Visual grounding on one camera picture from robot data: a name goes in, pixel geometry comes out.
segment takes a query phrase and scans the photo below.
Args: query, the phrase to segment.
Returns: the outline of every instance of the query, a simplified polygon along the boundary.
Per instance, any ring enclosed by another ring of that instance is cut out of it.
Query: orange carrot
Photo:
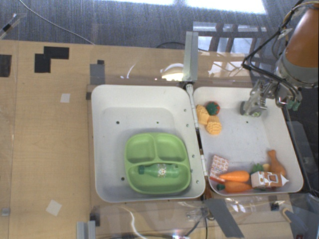
[[[252,186],[246,183],[237,182],[237,181],[225,182],[225,191],[227,193],[238,193],[238,192],[243,192],[250,189],[252,189]]]
[[[249,180],[249,173],[246,171],[234,171],[219,175],[219,178],[226,181],[246,182]]]

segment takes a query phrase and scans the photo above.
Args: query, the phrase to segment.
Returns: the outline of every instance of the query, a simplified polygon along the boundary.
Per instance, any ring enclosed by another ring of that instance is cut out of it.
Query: white tape
[[[185,237],[185,236],[173,236],[173,239],[190,239],[190,237]]]
[[[283,38],[287,34],[289,34],[289,32],[291,32],[292,30],[293,30],[293,28],[287,28],[287,29],[282,30],[280,35],[278,36],[278,40]]]
[[[69,103],[71,94],[62,94],[60,103]]]
[[[201,165],[203,167],[204,176],[207,176],[208,174],[207,174],[207,170],[206,170],[206,163],[205,163],[204,155],[201,155],[200,159],[201,159]]]
[[[58,202],[51,200],[50,204],[46,208],[46,211],[54,216],[58,216],[59,211],[61,209],[62,205]]]
[[[200,51],[200,56],[210,56],[210,53],[208,51]]]

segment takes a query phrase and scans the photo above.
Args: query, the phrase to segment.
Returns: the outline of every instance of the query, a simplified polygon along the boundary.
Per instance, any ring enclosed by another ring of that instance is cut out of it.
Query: green bottle
[[[139,166],[139,174],[148,174],[158,178],[176,178],[179,175],[177,164],[156,163],[150,166]]]

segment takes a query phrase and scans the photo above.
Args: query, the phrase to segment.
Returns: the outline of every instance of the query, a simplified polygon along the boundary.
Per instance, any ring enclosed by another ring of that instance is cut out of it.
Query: toy sink
[[[217,87],[195,90],[195,105],[216,101],[221,107],[220,135],[209,135],[202,125],[199,128],[206,164],[203,165],[185,90],[158,86],[96,87],[92,93],[92,114],[98,195],[107,202],[196,198],[204,192],[204,171],[209,171],[213,155],[227,158],[229,171],[250,171],[255,163],[269,162],[270,149],[277,151],[289,183],[276,191],[252,190],[236,195],[299,191],[303,177],[282,111],[270,100],[261,117],[240,115],[240,104],[249,98],[250,91]],[[171,182],[138,177],[140,165],[154,163],[178,163],[183,176]],[[210,183],[218,194],[231,196],[217,191],[215,182]]]

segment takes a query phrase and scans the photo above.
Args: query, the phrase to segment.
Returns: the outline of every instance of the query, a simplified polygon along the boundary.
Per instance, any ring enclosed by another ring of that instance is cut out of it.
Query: green divided plate
[[[155,163],[177,164],[176,178],[139,174],[139,166]],[[132,189],[143,194],[171,194],[183,191],[190,183],[187,151],[181,139],[168,133],[140,133],[125,146],[125,170]]]

